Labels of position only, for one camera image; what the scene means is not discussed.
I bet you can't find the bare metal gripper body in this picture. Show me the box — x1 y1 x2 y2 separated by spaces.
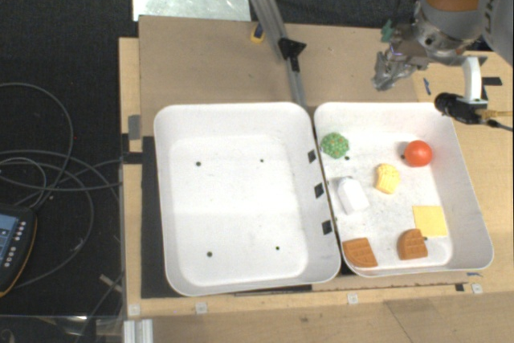
383 18 470 71

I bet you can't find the red tomato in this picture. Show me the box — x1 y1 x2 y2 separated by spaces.
403 140 434 168

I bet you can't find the green broccoli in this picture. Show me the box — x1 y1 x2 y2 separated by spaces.
320 132 350 160

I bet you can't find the yellow corn piece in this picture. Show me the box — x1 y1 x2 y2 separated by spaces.
374 163 402 195

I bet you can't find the white bottle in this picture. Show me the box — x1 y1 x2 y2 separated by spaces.
336 176 371 215

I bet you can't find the white plastic tray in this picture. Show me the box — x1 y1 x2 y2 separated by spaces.
153 101 343 297
312 101 495 279

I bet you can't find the yellow cheese slice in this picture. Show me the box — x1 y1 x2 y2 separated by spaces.
411 205 449 238

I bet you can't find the brown waffle piece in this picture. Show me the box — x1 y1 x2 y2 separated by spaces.
397 228 430 261
341 237 379 268

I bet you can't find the brown cardboard board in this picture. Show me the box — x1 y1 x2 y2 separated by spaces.
138 14 469 299

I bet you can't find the black cylinder on white bracket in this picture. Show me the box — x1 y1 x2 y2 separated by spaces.
434 55 490 126

